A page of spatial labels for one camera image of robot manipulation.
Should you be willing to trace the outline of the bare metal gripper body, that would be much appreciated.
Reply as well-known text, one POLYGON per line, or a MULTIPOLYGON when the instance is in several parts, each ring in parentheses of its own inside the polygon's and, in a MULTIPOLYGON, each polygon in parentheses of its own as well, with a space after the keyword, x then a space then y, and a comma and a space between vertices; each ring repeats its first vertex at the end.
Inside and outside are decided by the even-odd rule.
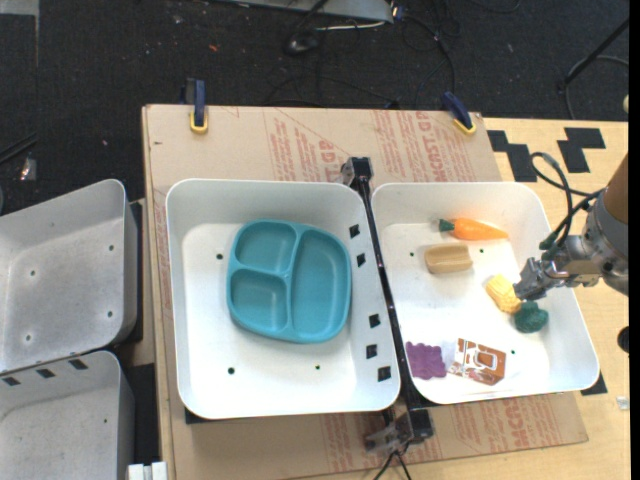
POLYGON ((556 234, 539 243, 538 280, 549 289, 592 287, 603 281, 612 289, 629 288, 628 235, 569 235, 559 244, 556 234))

